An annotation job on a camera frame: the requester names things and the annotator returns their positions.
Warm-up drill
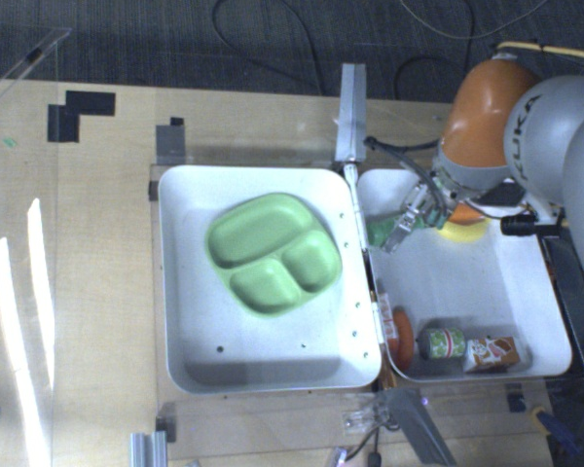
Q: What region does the red sausage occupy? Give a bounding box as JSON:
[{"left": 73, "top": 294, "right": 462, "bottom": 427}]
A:
[{"left": 390, "top": 308, "right": 416, "bottom": 367}]

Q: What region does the brown and white carton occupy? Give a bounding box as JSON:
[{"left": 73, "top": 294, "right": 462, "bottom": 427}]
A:
[{"left": 461, "top": 335, "right": 523, "bottom": 375}]

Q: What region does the green divided plate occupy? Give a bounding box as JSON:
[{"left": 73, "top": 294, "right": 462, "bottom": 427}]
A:
[{"left": 203, "top": 191, "right": 345, "bottom": 318}]

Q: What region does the white plastic tray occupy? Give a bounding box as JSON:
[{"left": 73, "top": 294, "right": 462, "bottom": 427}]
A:
[
  {"left": 157, "top": 163, "right": 383, "bottom": 396},
  {"left": 356, "top": 167, "right": 574, "bottom": 384}
]

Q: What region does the yellow bowl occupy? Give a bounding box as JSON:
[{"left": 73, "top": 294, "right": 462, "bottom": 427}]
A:
[{"left": 436, "top": 217, "right": 489, "bottom": 243}]

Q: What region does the green and white can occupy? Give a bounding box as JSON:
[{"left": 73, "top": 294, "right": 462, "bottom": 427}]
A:
[{"left": 418, "top": 326, "right": 467, "bottom": 361}]

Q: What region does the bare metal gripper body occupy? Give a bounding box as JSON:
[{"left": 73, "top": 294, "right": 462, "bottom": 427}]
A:
[{"left": 401, "top": 174, "right": 464, "bottom": 232}]

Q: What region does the black cylinder on white bracket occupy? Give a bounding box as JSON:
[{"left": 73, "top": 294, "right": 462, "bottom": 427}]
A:
[{"left": 498, "top": 201, "right": 567, "bottom": 238}]

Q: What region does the orange carrot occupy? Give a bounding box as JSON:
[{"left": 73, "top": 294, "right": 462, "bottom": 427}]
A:
[{"left": 448, "top": 203, "right": 486, "bottom": 226}]

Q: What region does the green broccoli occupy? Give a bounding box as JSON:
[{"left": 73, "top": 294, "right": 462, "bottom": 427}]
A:
[{"left": 366, "top": 216, "right": 400, "bottom": 248}]

